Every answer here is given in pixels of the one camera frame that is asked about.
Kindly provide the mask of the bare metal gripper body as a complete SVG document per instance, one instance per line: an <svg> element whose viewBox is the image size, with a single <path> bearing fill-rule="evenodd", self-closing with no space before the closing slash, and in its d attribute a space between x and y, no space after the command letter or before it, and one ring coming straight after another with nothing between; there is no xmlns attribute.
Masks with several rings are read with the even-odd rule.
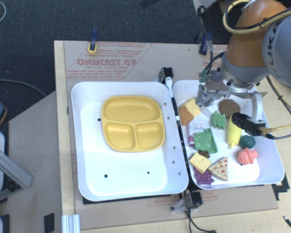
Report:
<svg viewBox="0 0 291 233"><path fill-rule="evenodd" d="M231 95L248 98L248 90L257 83L257 74L253 68L222 68L211 71L206 78L204 89L207 93L223 91L224 98Z"/></svg>

